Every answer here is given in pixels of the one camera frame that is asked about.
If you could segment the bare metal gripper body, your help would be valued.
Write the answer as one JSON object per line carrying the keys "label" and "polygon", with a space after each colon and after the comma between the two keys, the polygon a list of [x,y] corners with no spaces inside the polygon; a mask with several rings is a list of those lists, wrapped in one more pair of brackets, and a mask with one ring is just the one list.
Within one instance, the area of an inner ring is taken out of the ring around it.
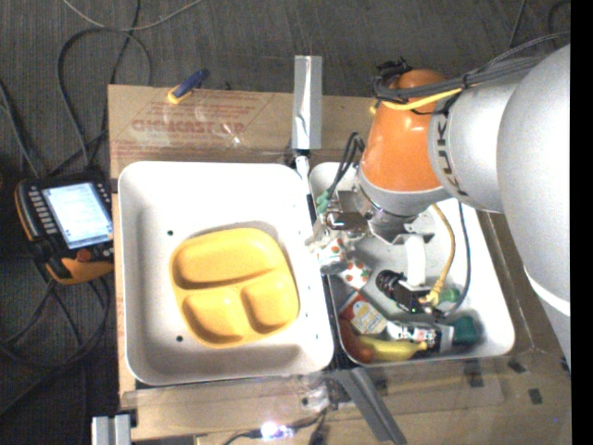
{"label": "bare metal gripper body", "polygon": [[388,244],[408,232],[417,214],[402,215],[386,210],[370,201],[362,192],[341,190],[325,212],[326,225],[337,231],[349,233],[368,232]]}

